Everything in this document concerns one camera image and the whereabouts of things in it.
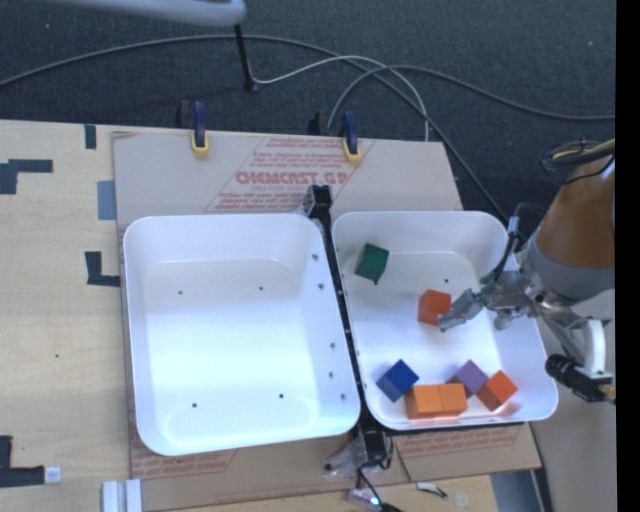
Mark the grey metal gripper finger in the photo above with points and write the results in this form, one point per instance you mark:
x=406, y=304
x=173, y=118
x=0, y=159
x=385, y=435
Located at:
x=454, y=321
x=467, y=302

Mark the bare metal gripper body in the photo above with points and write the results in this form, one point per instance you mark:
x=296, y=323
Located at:
x=515, y=297

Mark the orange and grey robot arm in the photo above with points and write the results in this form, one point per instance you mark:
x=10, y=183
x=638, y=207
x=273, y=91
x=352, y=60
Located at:
x=575, y=220

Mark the red-orange cube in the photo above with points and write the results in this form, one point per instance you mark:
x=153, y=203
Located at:
x=432, y=306
x=496, y=391

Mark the purple cube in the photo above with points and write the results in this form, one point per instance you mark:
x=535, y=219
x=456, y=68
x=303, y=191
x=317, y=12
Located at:
x=470, y=376

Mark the white plastic tray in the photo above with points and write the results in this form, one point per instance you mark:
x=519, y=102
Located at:
x=235, y=340
x=400, y=340

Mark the orange cube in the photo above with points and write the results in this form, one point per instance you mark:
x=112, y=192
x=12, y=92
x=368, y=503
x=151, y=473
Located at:
x=424, y=401
x=453, y=398

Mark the blue cube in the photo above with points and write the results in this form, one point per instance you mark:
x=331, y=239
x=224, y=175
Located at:
x=396, y=380

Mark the green cube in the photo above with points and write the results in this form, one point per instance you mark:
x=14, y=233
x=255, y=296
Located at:
x=372, y=261

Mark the thin black rod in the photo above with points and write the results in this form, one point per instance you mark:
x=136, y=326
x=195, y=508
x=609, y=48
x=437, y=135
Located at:
x=345, y=310

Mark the brown cardboard board red print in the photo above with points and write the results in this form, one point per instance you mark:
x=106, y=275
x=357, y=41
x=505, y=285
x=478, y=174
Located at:
x=165, y=175

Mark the black cylinder on white bracket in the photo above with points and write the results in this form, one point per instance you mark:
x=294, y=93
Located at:
x=575, y=374

